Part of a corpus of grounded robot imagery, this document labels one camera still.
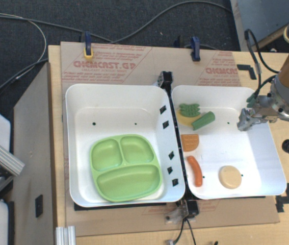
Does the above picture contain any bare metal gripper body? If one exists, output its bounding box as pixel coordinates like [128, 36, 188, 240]
[250, 94, 289, 124]

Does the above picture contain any white plastic tray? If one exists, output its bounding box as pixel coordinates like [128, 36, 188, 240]
[65, 83, 187, 208]
[171, 85, 287, 200]

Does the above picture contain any green toy cucumber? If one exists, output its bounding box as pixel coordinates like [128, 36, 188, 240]
[191, 111, 216, 131]

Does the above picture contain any green ridged toy leaf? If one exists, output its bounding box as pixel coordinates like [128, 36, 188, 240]
[178, 103, 201, 117]

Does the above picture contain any orange toy waffle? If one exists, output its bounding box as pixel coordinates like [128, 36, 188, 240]
[180, 134, 200, 152]

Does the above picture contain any beige round biscuit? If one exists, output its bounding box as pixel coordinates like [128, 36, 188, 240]
[218, 165, 243, 189]

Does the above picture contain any yellow toy food piece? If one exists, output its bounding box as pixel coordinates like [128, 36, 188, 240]
[176, 110, 201, 127]

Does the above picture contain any thin black and white rod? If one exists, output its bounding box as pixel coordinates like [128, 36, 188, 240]
[168, 87, 190, 201]

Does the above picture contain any orange toy sausage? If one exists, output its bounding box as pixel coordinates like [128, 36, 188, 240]
[187, 155, 203, 188]

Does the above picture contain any brown cardboard board red print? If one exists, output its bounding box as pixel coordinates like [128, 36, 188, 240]
[60, 41, 280, 237]

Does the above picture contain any green divided plate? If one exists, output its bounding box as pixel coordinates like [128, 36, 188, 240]
[89, 134, 164, 203]

